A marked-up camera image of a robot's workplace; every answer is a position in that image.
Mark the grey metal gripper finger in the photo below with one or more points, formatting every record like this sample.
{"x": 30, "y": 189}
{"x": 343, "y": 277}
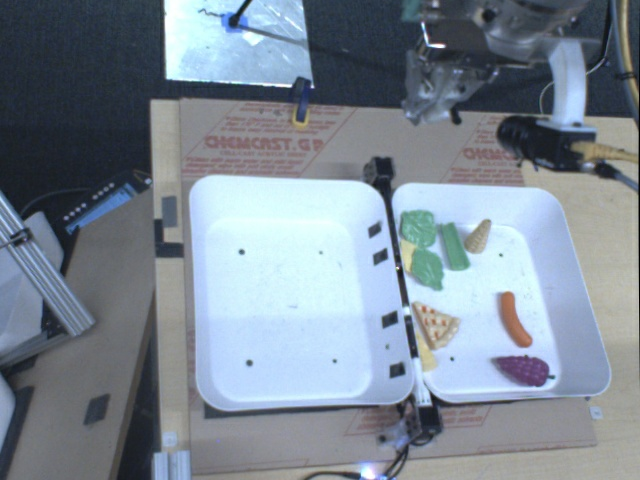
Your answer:
{"x": 419, "y": 85}
{"x": 452, "y": 88}

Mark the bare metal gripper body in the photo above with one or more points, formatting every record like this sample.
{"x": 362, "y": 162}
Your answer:
{"x": 465, "y": 38}

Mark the green lettuce leaf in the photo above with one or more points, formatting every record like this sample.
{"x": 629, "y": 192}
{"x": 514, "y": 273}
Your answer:
{"x": 429, "y": 268}
{"x": 418, "y": 227}

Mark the brown cardboard board red print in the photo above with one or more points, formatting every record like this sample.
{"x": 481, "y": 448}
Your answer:
{"x": 280, "y": 143}

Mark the beige cone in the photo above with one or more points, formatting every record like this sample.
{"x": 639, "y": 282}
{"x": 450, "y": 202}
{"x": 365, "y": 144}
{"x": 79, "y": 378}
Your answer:
{"x": 477, "y": 240}

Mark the green celery stick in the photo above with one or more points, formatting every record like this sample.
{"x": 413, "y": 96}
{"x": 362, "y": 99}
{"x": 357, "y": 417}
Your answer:
{"x": 454, "y": 248}

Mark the thin black and white rod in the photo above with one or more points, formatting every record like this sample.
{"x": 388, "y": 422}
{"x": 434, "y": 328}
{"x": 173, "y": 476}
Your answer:
{"x": 395, "y": 248}

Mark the yellow cheese slice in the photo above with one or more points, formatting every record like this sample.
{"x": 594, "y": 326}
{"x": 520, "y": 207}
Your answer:
{"x": 427, "y": 358}
{"x": 407, "y": 255}

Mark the white plastic tray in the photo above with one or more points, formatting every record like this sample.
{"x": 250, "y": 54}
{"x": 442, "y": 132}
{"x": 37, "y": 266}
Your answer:
{"x": 285, "y": 293}
{"x": 480, "y": 293}

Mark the orange sausage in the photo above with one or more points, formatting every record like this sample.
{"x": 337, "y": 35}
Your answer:
{"x": 512, "y": 318}

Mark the pizza slice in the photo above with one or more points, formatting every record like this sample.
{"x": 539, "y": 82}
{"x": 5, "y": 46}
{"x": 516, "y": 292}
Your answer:
{"x": 434, "y": 325}

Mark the purple grapes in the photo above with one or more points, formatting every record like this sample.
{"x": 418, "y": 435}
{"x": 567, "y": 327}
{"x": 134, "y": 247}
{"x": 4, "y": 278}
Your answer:
{"x": 522, "y": 370}

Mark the black cylinder on white bracket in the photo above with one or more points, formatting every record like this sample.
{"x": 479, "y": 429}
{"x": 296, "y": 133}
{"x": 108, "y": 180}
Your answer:
{"x": 545, "y": 143}

